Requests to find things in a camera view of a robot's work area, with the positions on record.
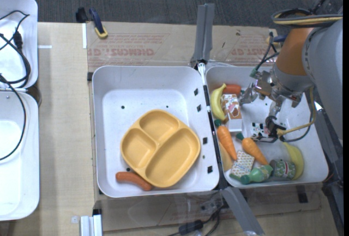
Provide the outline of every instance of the green bottle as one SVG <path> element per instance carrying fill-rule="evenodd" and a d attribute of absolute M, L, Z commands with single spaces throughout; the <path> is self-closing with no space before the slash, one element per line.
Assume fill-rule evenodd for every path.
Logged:
<path fill-rule="evenodd" d="M 267 180 L 270 177 L 273 168 L 270 165 L 262 165 L 261 167 L 255 167 L 247 175 L 242 175 L 240 182 L 243 185 L 250 183 L 260 183 Z"/>

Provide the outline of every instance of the table top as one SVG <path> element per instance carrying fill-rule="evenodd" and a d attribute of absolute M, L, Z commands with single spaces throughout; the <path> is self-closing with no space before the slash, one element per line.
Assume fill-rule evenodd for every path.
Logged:
<path fill-rule="evenodd" d="M 95 183 L 88 59 L 82 33 L 79 23 L 38 23 L 40 201 L 30 216 L 10 221 L 10 235 L 79 235 L 79 217 L 92 215 Z M 316 209 L 258 216 L 266 235 L 285 231 L 288 235 L 337 235 L 326 196 L 321 190 L 314 194 L 320 201 Z M 175 231 L 176 227 L 154 227 L 107 235 Z M 235 219 L 223 220 L 215 233 L 244 235 Z"/>

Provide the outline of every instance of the toy banana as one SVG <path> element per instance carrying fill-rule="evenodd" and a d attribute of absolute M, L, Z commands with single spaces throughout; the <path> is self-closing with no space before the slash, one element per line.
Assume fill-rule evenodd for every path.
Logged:
<path fill-rule="evenodd" d="M 296 166 L 296 173 L 293 177 L 292 180 L 296 180 L 299 178 L 300 175 L 302 175 L 303 173 L 303 169 L 304 169 L 304 160 L 303 160 L 303 155 L 300 152 L 300 150 L 295 147 L 292 146 L 286 142 L 283 142 L 283 144 L 286 146 L 287 151 L 291 157 L 291 161 L 294 163 L 294 165 Z"/>
<path fill-rule="evenodd" d="M 220 104 L 220 99 L 225 87 L 226 85 L 223 84 L 220 88 L 213 90 L 210 97 L 213 116 L 222 121 L 225 119 L 225 115 Z"/>

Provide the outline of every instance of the carrot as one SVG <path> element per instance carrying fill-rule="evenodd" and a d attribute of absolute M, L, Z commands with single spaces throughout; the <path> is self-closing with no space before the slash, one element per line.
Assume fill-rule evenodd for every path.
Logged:
<path fill-rule="evenodd" d="M 238 156 L 236 154 L 235 146 L 233 143 L 233 139 L 231 138 L 229 129 L 222 125 L 221 120 L 217 119 L 214 121 L 217 126 L 217 137 L 220 143 L 223 145 L 228 154 L 234 159 L 237 160 Z"/>
<path fill-rule="evenodd" d="M 227 84 L 223 90 L 224 94 L 235 94 L 237 96 L 239 96 L 240 92 L 241 92 L 241 86 L 237 84 Z"/>
<path fill-rule="evenodd" d="M 145 181 L 141 176 L 134 172 L 120 171 L 115 175 L 118 182 L 130 182 L 140 186 L 143 190 L 149 191 L 153 188 L 153 185 Z"/>
<path fill-rule="evenodd" d="M 258 161 L 260 164 L 267 165 L 269 162 L 263 155 L 260 148 L 257 146 L 256 142 L 253 141 L 252 138 L 244 138 L 242 139 L 242 148 L 246 153 L 253 156 L 256 161 Z"/>

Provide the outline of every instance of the yellow divided plate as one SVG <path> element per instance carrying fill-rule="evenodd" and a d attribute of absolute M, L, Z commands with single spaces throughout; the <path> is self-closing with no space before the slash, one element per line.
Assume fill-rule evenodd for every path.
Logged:
<path fill-rule="evenodd" d="M 200 153 L 198 136 L 164 110 L 140 117 L 121 139 L 121 154 L 143 179 L 157 187 L 178 182 Z"/>

